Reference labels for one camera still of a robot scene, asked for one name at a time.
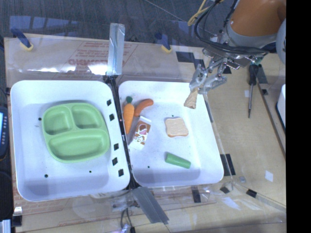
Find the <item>green cylinder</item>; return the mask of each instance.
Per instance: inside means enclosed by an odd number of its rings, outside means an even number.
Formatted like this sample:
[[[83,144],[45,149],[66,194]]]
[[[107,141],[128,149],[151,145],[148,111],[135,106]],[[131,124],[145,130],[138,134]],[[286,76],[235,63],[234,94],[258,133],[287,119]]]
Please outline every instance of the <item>green cylinder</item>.
[[[171,154],[171,153],[167,153],[166,155],[166,158],[165,158],[165,162],[166,163],[170,163],[170,164],[173,164],[173,165],[176,165],[176,166],[181,166],[181,167],[184,167],[184,168],[190,168],[191,166],[191,162],[186,160],[186,159],[183,159],[177,155],[174,155],[174,154]]]

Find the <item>white tray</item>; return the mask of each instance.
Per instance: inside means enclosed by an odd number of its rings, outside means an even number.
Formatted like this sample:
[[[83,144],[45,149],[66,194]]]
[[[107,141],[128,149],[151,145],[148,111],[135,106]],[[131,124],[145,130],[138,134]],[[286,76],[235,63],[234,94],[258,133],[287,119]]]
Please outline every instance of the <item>white tray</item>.
[[[39,118],[51,106],[77,101],[88,102],[100,110],[111,144],[104,155],[95,159],[62,163],[50,155]],[[11,106],[17,189],[26,200],[54,200],[120,191],[129,184],[116,107],[106,84],[98,81],[20,81],[11,89]]]
[[[184,106],[189,95],[188,83],[125,81],[119,86],[121,106],[127,96],[137,105],[143,99],[153,99],[141,115],[150,119],[151,129],[142,150],[130,149],[129,155],[135,180],[142,186],[180,186],[219,182],[224,175],[216,139],[202,96],[198,96],[196,109]],[[168,137],[164,120],[182,117],[189,135]],[[128,143],[138,118],[135,118]],[[190,169],[165,162],[166,152],[191,161]]]

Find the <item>black screwdriver handle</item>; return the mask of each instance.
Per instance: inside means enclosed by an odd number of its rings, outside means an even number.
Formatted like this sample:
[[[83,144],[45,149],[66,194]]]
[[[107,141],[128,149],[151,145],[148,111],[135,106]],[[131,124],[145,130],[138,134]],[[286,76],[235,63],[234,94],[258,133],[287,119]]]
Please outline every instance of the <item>black screwdriver handle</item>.
[[[259,67],[257,65],[250,65],[249,66],[249,68],[248,68],[248,70],[249,70],[248,84],[249,85],[256,85],[257,84],[256,77],[257,77],[258,69],[259,69]]]

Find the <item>dark floor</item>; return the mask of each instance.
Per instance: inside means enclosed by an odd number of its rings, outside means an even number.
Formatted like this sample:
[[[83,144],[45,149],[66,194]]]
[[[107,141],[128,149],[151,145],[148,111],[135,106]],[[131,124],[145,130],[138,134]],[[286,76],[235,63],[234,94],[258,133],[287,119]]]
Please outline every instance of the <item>dark floor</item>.
[[[0,0],[0,35],[13,37],[12,27],[24,33],[68,35],[108,39],[112,22],[125,25],[125,40],[154,43],[155,34],[168,36],[172,45],[203,47],[187,21],[203,0]],[[205,27],[217,33],[232,0],[226,0],[212,13]],[[5,90],[5,60],[0,51],[0,88]],[[1,105],[6,103],[1,95]],[[0,161],[0,173],[10,176],[10,158]],[[2,201],[10,197],[1,187]]]

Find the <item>black electronic device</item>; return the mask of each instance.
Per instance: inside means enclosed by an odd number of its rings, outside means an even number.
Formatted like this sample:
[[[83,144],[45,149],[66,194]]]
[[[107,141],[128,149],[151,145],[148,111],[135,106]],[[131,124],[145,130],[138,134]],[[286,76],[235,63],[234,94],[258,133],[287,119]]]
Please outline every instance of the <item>black electronic device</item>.
[[[8,109],[0,106],[0,160],[6,156],[9,145]]]

